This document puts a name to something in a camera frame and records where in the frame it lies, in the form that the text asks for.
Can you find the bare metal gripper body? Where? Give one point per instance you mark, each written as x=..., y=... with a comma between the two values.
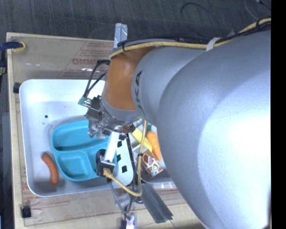
x=102, y=118

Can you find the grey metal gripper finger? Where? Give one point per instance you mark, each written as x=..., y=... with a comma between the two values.
x=104, y=133
x=92, y=130

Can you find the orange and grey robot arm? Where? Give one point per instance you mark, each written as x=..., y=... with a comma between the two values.
x=205, y=118

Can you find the blue divided plate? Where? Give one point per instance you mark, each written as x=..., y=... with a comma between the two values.
x=71, y=132

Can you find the yellow banana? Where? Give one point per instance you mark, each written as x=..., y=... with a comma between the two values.
x=139, y=135

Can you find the orange carrot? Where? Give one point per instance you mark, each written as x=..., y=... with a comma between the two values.
x=155, y=144

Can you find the white plastic tray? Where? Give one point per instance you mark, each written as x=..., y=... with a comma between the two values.
x=38, y=128
x=162, y=176

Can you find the orange sausage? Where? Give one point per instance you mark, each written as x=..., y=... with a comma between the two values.
x=52, y=168

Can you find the brown and white printed carton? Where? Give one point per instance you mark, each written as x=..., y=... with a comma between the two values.
x=151, y=164

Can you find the brown cardboard board red print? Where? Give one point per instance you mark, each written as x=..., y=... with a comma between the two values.
x=50, y=56

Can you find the black cylinder on white bracket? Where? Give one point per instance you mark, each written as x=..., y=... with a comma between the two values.
x=124, y=156

